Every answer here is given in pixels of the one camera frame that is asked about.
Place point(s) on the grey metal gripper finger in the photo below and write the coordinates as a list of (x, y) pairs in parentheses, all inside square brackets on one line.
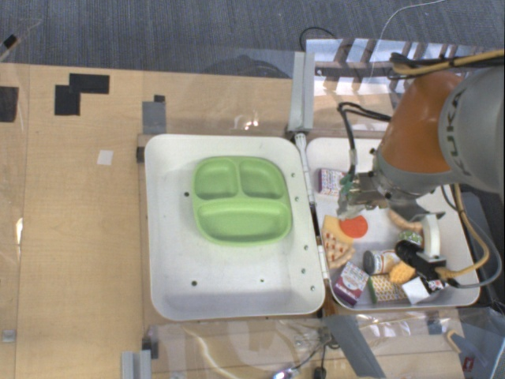
[(342, 207), (355, 211)]

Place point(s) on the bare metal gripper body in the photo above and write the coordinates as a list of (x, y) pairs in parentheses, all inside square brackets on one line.
[(369, 192)]

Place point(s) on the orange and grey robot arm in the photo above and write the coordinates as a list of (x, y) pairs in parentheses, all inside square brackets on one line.
[(422, 132)]

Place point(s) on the orange round slice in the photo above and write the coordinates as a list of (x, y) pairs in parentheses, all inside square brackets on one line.
[(355, 228)]

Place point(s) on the yellow cheese wedge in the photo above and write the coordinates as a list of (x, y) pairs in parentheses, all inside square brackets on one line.
[(332, 224)]

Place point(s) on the white plastic tray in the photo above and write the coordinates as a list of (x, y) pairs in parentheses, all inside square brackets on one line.
[(378, 231), (236, 282)]

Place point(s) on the pizza slice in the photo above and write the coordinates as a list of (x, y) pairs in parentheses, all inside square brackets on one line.
[(336, 249)]

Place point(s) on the beige bread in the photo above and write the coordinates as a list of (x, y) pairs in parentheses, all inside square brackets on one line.
[(402, 221)]

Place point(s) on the small can with grey lid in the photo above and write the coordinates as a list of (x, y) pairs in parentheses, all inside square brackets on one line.
[(376, 262)]

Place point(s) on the small green can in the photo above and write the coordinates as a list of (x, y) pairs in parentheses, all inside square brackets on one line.
[(409, 236)]

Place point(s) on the yellow textured biscuit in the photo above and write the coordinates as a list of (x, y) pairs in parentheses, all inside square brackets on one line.
[(400, 272)]

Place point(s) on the green and yellow carton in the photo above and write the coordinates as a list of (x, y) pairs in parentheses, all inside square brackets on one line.
[(384, 290)]

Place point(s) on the white box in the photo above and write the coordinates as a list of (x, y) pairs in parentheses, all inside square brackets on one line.
[(414, 291)]

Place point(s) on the green divided plate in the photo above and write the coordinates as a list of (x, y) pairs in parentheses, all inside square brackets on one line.
[(240, 219)]

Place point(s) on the dark bottle with red label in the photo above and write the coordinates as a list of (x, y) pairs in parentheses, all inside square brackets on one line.
[(436, 286)]

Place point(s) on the black cylinder on white bracket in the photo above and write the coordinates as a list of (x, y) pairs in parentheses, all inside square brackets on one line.
[(418, 261)]

